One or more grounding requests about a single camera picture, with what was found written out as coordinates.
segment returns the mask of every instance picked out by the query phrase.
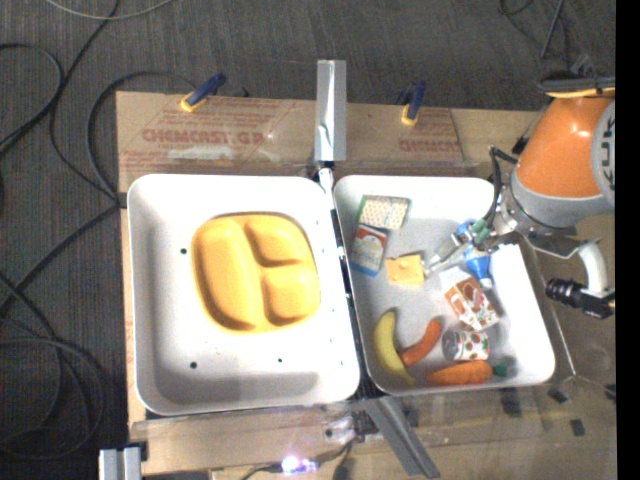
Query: banana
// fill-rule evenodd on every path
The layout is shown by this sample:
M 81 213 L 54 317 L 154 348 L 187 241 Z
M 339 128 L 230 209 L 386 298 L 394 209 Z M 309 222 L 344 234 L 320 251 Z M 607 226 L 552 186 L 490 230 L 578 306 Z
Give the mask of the banana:
M 393 346 L 393 335 L 396 330 L 396 312 L 390 309 L 376 322 L 373 330 L 373 348 L 382 369 L 396 377 L 403 378 L 413 386 L 415 380 L 405 370 L 404 365 Z

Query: tin can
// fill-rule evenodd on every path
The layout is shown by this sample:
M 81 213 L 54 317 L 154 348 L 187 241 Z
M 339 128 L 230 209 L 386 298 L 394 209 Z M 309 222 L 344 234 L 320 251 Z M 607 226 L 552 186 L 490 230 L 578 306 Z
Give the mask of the tin can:
M 450 361 L 476 361 L 489 357 L 489 337 L 480 331 L 447 331 L 442 353 Z

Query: toy carrot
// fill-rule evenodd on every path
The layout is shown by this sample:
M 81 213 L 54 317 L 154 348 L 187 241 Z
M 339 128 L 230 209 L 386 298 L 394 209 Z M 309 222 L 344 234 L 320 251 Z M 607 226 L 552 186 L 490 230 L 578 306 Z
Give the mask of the toy carrot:
M 434 318 L 427 324 L 420 341 L 414 343 L 400 354 L 402 364 L 405 366 L 411 366 L 425 357 L 429 352 L 431 352 L 435 344 L 438 342 L 441 332 L 442 322 L 440 322 L 439 319 Z
M 493 368 L 486 361 L 468 361 L 427 375 L 427 382 L 436 386 L 484 384 L 491 375 Z

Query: white tray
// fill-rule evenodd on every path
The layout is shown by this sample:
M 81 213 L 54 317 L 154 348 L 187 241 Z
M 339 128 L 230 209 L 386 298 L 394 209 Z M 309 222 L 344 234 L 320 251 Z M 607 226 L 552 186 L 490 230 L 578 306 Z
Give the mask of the white tray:
M 321 303 L 308 320 L 242 335 L 205 314 L 188 250 L 213 217 L 287 215 L 307 235 Z M 135 380 L 146 407 L 178 415 L 344 400 L 360 380 L 329 203 L 305 178 L 148 175 L 128 194 Z
M 420 252 L 428 259 L 459 224 L 484 216 L 492 201 L 493 185 L 478 178 L 342 178 L 336 183 L 334 198 L 347 250 L 355 233 L 361 198 L 370 194 L 411 200 L 406 223 L 389 233 L 385 257 Z M 380 389 L 395 395 L 415 395 L 516 387 L 542 383 L 553 374 L 555 356 L 519 247 L 502 246 L 492 255 L 491 265 L 501 320 L 487 330 L 491 342 L 489 362 L 506 362 L 510 376 L 494 376 L 486 384 L 452 387 L 429 386 L 425 380 L 428 373 L 453 364 L 444 358 L 440 342 L 424 360 L 409 368 L 417 381 L 413 388 L 381 370 L 372 342 L 375 323 L 392 307 L 397 308 L 395 337 L 399 348 L 418 341 L 434 317 L 444 320 L 445 330 L 462 329 L 444 299 L 439 277 L 429 277 L 420 287 L 402 287 L 388 283 L 384 263 L 375 277 L 350 269 L 365 362 Z

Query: gray carpet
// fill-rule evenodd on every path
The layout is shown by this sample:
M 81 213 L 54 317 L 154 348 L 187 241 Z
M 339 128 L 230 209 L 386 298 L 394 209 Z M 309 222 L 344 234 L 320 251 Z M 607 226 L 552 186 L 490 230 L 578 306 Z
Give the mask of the gray carpet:
M 103 16 L 116 0 L 55 1 Z M 161 1 L 120 0 L 117 15 Z M 393 104 L 409 82 L 422 79 L 427 106 L 538 110 L 546 98 L 537 82 L 566 74 L 581 56 L 588 56 L 591 74 L 615 76 L 616 0 L 566 0 L 544 59 L 540 53 L 558 0 L 525 6 L 527 1 L 503 0 L 503 12 L 501 0 L 174 1 L 106 23 L 64 86 L 55 113 L 15 140 L 11 132 L 56 89 L 56 70 L 42 51 L 0 48 L 0 477 L 96 478 L 97 450 L 127 442 L 117 212 L 55 249 L 113 207 L 94 186 L 101 185 L 86 147 L 90 128 L 97 164 L 115 185 L 112 95 L 88 123 L 112 82 L 162 71 L 197 84 L 222 71 L 228 81 L 221 95 L 244 88 L 249 97 L 314 99 L 316 62 L 329 58 L 347 62 L 350 102 Z M 65 73 L 103 23 L 44 0 L 0 0 L 0 12 L 0 43 L 37 45 Z M 188 85 L 156 75 L 121 88 L 186 92 Z M 84 359 L 65 351 L 67 362 L 61 361 L 51 345 L 32 339 L 34 332 L 48 336 L 34 311 L 46 318 L 56 343 L 73 346 Z M 92 434 L 100 391 L 86 358 L 95 361 L 104 385 L 104 418 Z M 44 421 L 54 399 L 58 403 Z M 29 458 L 75 445 L 76 451 L 56 461 Z

